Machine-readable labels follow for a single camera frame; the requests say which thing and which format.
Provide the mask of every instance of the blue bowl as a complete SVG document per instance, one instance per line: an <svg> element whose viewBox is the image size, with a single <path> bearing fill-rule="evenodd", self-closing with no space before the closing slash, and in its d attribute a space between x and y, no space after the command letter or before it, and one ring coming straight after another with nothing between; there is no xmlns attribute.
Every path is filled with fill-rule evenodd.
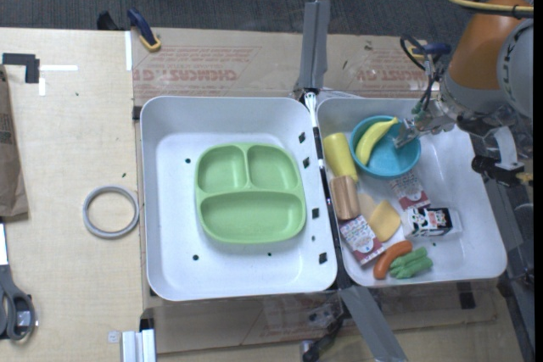
<svg viewBox="0 0 543 362"><path fill-rule="evenodd" d="M375 144L372 155L367 165L362 164L356 157L356 145L362 135L374 123L392 120L393 116L377 115L366 118L360 122L352 131L349 140L350 154L355 164L365 173L383 180L391 180L404 175L417 164L421 156L421 143L418 138L397 149L394 139L398 136L400 122L390 127L384 137Z"/></svg>

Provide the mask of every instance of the orange sausage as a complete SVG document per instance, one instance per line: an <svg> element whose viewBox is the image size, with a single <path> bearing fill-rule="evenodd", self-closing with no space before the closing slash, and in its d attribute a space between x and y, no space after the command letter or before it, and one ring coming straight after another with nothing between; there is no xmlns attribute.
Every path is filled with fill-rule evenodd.
<svg viewBox="0 0 543 362"><path fill-rule="evenodd" d="M387 248L384 253L379 255L377 263L373 266L373 277L375 279L384 279L387 277L387 271L389 271L390 264L396 258L406 253L410 253L413 250L413 243L409 240L402 240L401 242L394 243Z"/></svg>

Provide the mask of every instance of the yellow banana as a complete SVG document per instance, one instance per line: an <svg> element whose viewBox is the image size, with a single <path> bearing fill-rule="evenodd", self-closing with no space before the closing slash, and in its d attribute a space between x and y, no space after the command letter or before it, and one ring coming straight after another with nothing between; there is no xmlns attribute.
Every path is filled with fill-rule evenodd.
<svg viewBox="0 0 543 362"><path fill-rule="evenodd" d="M360 162L367 165L372 155L373 147L379 142L387 131L390 130L392 125L398 123L398 118L394 117L392 120L379 121L371 125L362 135L360 141L356 144L355 154Z"/></svg>

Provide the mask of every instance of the white ring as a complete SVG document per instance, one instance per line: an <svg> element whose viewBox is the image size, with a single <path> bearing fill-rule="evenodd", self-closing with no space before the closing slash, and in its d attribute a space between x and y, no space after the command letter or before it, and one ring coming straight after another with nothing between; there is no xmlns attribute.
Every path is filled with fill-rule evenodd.
<svg viewBox="0 0 543 362"><path fill-rule="evenodd" d="M134 216L132 217L132 221L128 224L128 226L124 227L123 229L119 231L104 231L104 230L101 230L100 228L97 228L91 222L91 220L88 218L88 208L91 202L93 201L93 199L102 193L120 193L121 195L128 198L128 200L132 203L132 207L134 208ZM137 203L136 195L123 186L107 185L107 186L97 187L87 195L87 197L85 198L85 202L83 203L83 222L85 223L85 226L87 227L87 229L97 237L101 237L101 238L122 237L134 229L134 227L137 224L138 219L139 219L139 205Z"/></svg>

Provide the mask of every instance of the black scissors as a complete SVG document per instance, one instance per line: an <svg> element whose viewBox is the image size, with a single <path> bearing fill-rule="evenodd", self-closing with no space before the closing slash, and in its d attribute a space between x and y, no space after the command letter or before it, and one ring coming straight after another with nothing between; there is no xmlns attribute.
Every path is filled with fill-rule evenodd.
<svg viewBox="0 0 543 362"><path fill-rule="evenodd" d="M36 324L36 311L31 298L19 290L11 276L8 245L0 217L0 336L19 341L31 334Z"/></svg>

